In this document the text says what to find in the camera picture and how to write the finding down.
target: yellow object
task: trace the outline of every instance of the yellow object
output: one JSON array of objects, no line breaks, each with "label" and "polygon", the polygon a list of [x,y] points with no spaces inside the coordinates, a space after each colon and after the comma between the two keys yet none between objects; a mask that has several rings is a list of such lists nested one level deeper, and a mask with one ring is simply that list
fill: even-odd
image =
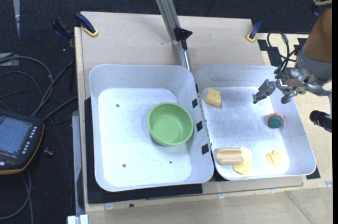
[{"label": "yellow object", "polygon": [[248,148],[242,147],[239,148],[242,151],[243,163],[238,165],[233,165],[232,168],[234,171],[240,174],[246,174],[250,171],[252,165],[252,151]]},{"label": "yellow object", "polygon": [[271,163],[271,165],[277,167],[281,164],[281,154],[276,151],[271,151],[267,153],[266,159]]},{"label": "yellow object", "polygon": [[97,29],[95,29],[94,33],[91,33],[89,30],[87,30],[86,28],[84,28],[84,31],[87,32],[91,37],[96,37],[99,33],[99,31]]},{"label": "yellow object", "polygon": [[252,43],[252,42],[256,39],[256,36],[254,36],[253,38],[250,38],[250,34],[251,34],[251,32],[248,33],[248,35],[247,35],[247,40],[248,40],[250,43]]},{"label": "yellow object", "polygon": [[206,93],[205,102],[215,107],[220,107],[222,103],[221,92],[209,88],[208,92]]}]

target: black bracket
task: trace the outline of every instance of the black bracket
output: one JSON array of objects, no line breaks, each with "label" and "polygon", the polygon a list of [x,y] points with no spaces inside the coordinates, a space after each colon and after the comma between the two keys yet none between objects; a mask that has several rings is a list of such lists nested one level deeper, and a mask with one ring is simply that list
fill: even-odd
[{"label": "black bracket", "polygon": [[187,50],[186,39],[188,39],[188,37],[192,34],[192,32],[182,29],[180,27],[176,27],[174,29],[174,33],[175,33],[176,39],[178,41],[181,41],[183,50]]}]

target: blue and yellow clamp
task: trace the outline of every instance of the blue and yellow clamp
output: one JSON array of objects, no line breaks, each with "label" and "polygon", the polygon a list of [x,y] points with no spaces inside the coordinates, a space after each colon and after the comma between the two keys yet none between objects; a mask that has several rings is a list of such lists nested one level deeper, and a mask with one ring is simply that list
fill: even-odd
[{"label": "blue and yellow clamp", "polygon": [[258,21],[254,26],[252,31],[250,31],[247,35],[247,40],[249,42],[253,42],[256,39],[256,33],[258,32],[258,30],[260,29],[260,27],[262,26],[262,21]]},{"label": "blue and yellow clamp", "polygon": [[93,25],[89,22],[89,20],[81,15],[80,13],[77,13],[75,15],[75,18],[78,22],[81,23],[81,25],[84,28],[84,31],[87,32],[91,37],[96,37],[98,35],[98,31],[93,27]]}]

